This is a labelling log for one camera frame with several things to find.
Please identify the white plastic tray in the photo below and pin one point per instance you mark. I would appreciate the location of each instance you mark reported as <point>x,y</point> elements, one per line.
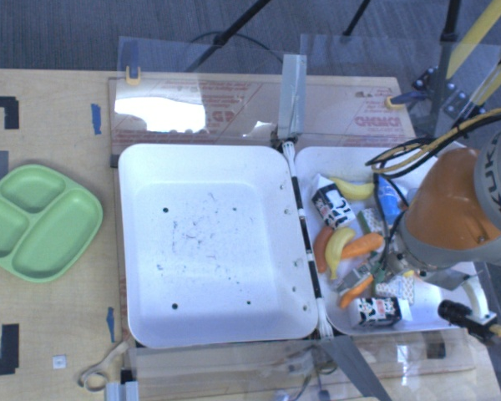
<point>426,311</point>
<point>217,245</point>

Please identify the orange sausage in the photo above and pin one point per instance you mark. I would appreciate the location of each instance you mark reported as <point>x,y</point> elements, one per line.
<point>321,249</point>

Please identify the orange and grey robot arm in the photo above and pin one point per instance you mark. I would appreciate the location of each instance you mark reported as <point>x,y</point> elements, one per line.
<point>446,207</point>

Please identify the black cylinder on white bracket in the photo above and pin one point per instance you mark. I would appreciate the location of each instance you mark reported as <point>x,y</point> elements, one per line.
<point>459,313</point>

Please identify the dull grey metal gripper finger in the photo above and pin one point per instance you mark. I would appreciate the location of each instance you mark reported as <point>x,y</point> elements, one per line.
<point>354,279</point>

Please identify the green divided plate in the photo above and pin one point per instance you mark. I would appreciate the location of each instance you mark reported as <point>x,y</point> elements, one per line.
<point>46,224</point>

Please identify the cow print milk carton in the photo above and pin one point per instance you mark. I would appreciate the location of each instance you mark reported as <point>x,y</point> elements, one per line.
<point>376,311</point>
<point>332,205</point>

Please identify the thin black and white rod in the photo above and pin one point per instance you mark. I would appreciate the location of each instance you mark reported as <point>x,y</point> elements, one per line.
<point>302,219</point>

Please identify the brown cardboard board red print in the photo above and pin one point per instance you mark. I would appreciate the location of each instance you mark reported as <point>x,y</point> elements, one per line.
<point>342,103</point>

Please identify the blue can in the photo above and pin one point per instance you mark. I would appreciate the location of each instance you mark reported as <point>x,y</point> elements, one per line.
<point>389,201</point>

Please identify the green and white packet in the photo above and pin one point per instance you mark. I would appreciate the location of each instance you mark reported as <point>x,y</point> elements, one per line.
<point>369,220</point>

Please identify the yellow banana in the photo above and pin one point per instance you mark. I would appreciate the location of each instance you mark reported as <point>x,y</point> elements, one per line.
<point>337,247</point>
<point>352,189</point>

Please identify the orange carrot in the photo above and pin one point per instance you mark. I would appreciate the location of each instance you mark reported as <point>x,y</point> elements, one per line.
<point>361,245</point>
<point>352,295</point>

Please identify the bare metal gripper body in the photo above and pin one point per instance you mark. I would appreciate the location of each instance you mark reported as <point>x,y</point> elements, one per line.
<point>396,263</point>

